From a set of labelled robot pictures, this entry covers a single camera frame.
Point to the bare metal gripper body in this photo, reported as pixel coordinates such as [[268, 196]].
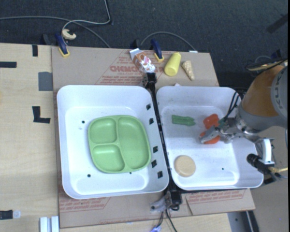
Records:
[[234, 129]]

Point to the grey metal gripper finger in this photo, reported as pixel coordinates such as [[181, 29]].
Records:
[[209, 134], [226, 138]]

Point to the orange toy pepper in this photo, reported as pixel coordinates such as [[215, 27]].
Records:
[[210, 121]]

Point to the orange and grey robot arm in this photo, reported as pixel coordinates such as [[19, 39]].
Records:
[[261, 98]]

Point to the white plastic tray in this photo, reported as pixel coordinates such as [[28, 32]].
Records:
[[207, 158], [106, 185]]

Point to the green toy beans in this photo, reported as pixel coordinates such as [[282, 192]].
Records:
[[182, 120]]

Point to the tan round biscuit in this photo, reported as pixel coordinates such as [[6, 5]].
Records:
[[184, 166]]

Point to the thin black rod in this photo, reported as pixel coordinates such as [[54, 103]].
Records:
[[159, 122]]

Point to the beige toy cone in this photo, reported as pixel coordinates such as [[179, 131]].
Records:
[[189, 69]]

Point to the yellow bottle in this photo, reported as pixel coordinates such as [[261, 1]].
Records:
[[172, 65]]

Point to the green divided plate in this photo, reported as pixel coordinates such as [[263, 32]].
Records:
[[120, 144]]

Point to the white and orange carton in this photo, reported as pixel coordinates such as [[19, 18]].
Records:
[[143, 61]]

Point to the brown cardboard board red print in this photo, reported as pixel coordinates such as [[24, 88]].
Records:
[[87, 64]]

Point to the beige curved toy piece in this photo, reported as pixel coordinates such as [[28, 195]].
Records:
[[67, 34]]

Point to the black cylinder on white bracket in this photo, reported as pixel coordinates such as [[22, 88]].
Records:
[[262, 158]]

